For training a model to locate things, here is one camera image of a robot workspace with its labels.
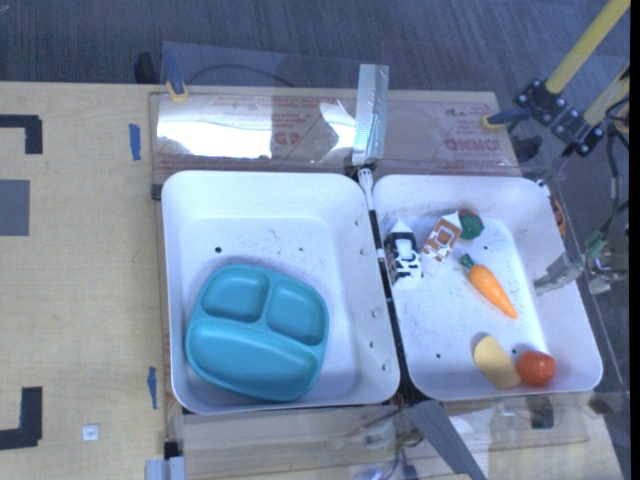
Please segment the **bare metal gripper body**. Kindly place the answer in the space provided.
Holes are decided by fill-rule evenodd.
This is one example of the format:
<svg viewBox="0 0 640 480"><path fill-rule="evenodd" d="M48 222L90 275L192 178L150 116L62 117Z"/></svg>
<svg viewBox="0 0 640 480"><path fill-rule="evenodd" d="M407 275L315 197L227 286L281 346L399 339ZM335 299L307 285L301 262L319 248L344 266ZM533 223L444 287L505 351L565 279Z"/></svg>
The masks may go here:
<svg viewBox="0 0 640 480"><path fill-rule="evenodd" d="M629 271L629 240L624 232L596 232L585 243L586 267L594 276L625 277Z"/></svg>

